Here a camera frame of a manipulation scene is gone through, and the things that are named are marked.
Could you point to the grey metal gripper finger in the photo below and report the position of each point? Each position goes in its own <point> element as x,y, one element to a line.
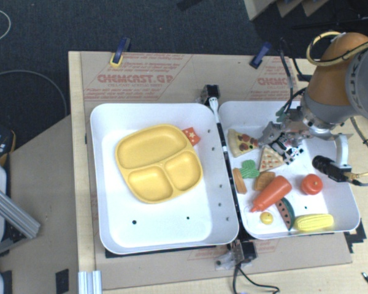
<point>268,135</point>

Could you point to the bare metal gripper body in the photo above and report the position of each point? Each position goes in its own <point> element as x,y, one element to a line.
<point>316,129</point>

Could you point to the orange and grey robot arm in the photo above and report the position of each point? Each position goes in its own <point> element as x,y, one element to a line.
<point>329,81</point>

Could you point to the toy lattice pie slice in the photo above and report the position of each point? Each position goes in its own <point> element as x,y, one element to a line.
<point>270,159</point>

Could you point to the toy pizza slice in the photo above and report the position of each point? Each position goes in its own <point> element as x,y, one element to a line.
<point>240,142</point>

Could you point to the black and white carton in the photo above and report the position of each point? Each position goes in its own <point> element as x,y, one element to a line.
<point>289,154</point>

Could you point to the green toy broccoli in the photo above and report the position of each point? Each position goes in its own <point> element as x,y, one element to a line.
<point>249,169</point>

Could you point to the brown toy bread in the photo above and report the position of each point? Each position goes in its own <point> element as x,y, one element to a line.
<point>263,181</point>

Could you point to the thin black and white rod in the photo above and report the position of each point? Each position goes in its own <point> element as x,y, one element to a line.
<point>221,133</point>

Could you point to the brown toy sausage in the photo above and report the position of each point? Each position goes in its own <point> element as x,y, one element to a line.
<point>239,181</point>

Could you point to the red toy tomato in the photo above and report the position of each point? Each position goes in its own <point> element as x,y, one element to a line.
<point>311,184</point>

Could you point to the orange carrot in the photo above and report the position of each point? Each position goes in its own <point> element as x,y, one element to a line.
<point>273,193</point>

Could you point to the red packet with yellow star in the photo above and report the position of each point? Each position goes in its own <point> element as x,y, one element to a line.
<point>192,136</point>

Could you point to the white plastic tray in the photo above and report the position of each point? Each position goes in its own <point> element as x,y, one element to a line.
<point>171,231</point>
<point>331,205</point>

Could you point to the toy watermelon slice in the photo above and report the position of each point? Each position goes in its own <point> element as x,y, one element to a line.
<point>286,214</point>

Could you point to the toy fried egg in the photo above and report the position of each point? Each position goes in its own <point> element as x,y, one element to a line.
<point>266,217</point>

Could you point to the yellow toy corn cob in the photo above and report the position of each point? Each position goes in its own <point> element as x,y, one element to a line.
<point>314,222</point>

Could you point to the yellow divided plate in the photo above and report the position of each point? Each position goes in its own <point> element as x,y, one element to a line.
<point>154,147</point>

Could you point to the brown cardboard board, red print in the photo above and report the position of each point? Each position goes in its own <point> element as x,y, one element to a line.
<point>147,81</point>

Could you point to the black pen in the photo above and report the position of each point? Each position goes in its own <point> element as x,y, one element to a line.
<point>367,280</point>

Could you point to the black cylinder on white bracket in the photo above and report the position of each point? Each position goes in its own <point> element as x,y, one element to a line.
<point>329,165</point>

